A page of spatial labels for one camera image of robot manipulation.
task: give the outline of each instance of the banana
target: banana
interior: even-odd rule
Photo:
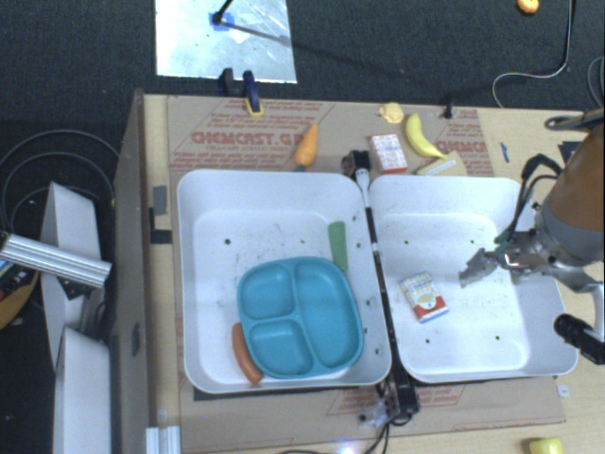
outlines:
[[[412,114],[407,119],[406,136],[409,144],[419,155],[434,156],[436,158],[441,158],[442,160],[445,159],[445,155],[424,137],[423,124],[421,123],[418,113]]]

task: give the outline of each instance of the blue plate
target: blue plate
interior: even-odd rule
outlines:
[[[296,257],[247,271],[237,306],[251,357],[267,375],[330,374],[361,353],[353,293],[342,271],[326,259]]]

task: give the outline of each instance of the toy carrot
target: toy carrot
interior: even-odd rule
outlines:
[[[318,151],[318,124],[313,123],[296,148],[294,160],[299,167],[313,165]]]

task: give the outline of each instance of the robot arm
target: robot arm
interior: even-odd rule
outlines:
[[[555,321],[555,331],[596,364],[605,364],[603,283],[584,267],[603,260],[603,109],[576,118],[555,118],[546,122],[551,130],[591,128],[565,170],[542,154],[529,160],[522,173],[522,185],[510,226],[496,238],[493,252],[479,250],[459,274],[463,287],[500,267],[510,271],[519,283],[533,274],[555,277],[576,293],[591,293],[596,305],[595,326],[570,315]],[[529,179],[538,166],[553,174]],[[517,219],[531,199],[533,186],[541,179],[556,180],[537,208],[534,228],[516,230]]]

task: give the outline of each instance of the black floor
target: black floor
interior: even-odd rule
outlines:
[[[523,15],[516,0],[287,0],[299,83],[260,86],[262,96],[495,106],[494,78],[551,72],[562,61],[568,0],[541,0]],[[507,107],[588,110],[589,63],[603,55],[605,0],[578,0],[566,72],[548,80],[510,78]],[[132,92],[214,95],[203,79],[155,74],[154,0],[0,0],[0,160],[39,131],[78,129],[119,148]],[[49,138],[0,169],[48,149],[85,154],[112,176],[115,161],[86,139]],[[94,173],[69,160],[33,164],[15,176],[9,210],[48,180],[107,197]],[[16,231],[35,236],[43,195],[26,203]],[[39,293],[35,296],[41,301]],[[0,453],[48,453],[54,378],[43,313],[33,302],[23,324],[0,331]]]

